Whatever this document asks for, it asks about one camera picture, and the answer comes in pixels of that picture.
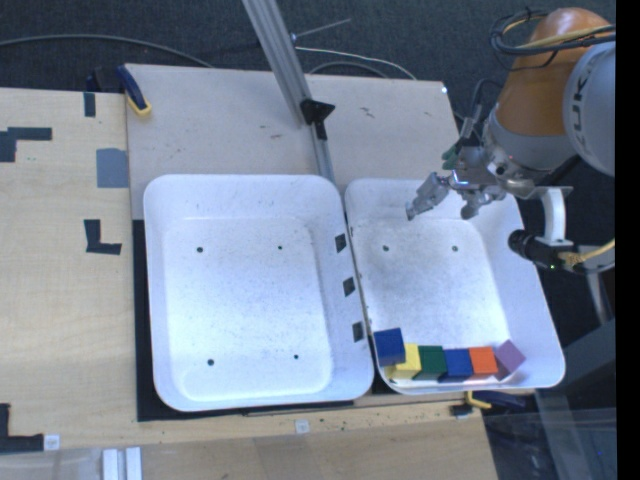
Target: colored block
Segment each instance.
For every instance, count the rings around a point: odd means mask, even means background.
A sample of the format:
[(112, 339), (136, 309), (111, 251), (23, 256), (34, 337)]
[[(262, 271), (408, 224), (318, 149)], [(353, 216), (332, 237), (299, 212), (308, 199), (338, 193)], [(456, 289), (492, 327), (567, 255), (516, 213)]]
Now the colored block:
[(473, 375), (469, 349), (453, 348), (444, 351), (447, 373), (438, 378), (439, 382), (462, 382)]
[(473, 376), (471, 379), (486, 379), (498, 373), (498, 363), (491, 347), (469, 347)]
[(520, 365), (524, 363), (525, 356), (511, 340), (505, 341), (496, 351), (496, 362), (498, 364), (498, 373), (496, 378), (503, 380), (515, 372)]
[(419, 345), (420, 371), (413, 380), (437, 380), (447, 372), (447, 362), (444, 359), (442, 347), (433, 345)]
[(387, 377), (393, 380), (411, 379), (420, 371), (420, 353), (415, 343), (404, 344), (404, 363), (394, 364), (385, 368)]
[(378, 364), (381, 367), (405, 362), (404, 340), (399, 327), (374, 332), (373, 341), (376, 346)]

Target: white wire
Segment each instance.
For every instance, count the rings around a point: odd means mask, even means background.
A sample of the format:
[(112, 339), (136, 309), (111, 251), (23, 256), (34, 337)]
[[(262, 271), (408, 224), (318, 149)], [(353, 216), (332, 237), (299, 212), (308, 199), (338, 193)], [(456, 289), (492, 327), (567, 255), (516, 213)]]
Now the white wire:
[(387, 64), (388, 66), (393, 66), (394, 68), (399, 69), (412, 80), (417, 80), (417, 78), (414, 75), (412, 75), (409, 71), (404, 69), (402, 66), (399, 66), (398, 64), (394, 64), (393, 62), (389, 62), (388, 60), (375, 59), (373, 57), (365, 57), (363, 55), (357, 55), (355, 53), (337, 52), (335, 50), (323, 50), (321, 48), (306, 48), (303, 46), (296, 46), (295, 48), (296, 50), (301, 50), (305, 52), (332, 53), (334, 55), (343, 55), (345, 57), (353, 57), (355, 59), (366, 60), (369, 62), (380, 62), (382, 64)]

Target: yellow block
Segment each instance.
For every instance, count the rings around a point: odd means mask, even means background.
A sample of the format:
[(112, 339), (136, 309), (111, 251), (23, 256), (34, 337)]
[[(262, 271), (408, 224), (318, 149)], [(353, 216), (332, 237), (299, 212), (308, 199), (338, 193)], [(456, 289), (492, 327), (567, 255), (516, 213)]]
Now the yellow block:
[(411, 379), (422, 369), (418, 345), (416, 343), (405, 343), (404, 350), (406, 354), (404, 363), (385, 367), (385, 373), (388, 378), (393, 380)]

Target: purple block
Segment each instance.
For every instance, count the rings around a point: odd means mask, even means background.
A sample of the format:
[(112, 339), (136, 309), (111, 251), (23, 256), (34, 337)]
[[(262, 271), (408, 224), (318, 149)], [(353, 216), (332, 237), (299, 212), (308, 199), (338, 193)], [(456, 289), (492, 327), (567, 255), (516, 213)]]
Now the purple block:
[(496, 362), (498, 363), (498, 373), (496, 378), (503, 380), (515, 372), (526, 359), (511, 340), (505, 341), (496, 351)]

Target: blue clamp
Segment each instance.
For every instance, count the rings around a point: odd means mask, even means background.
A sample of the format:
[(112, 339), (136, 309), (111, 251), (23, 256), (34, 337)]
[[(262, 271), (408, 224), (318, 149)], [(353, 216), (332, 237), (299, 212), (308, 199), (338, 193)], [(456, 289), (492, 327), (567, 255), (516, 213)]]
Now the blue clamp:
[(500, 405), (514, 410), (524, 410), (527, 400), (523, 396), (512, 395), (502, 391), (474, 391), (473, 398), (487, 404)]
[(129, 73), (129, 70), (124, 66), (118, 66), (116, 68), (116, 75), (127, 94), (127, 103), (129, 103), (129, 106), (139, 116), (148, 115), (151, 112), (151, 104), (142, 94), (140, 87), (131, 73)]

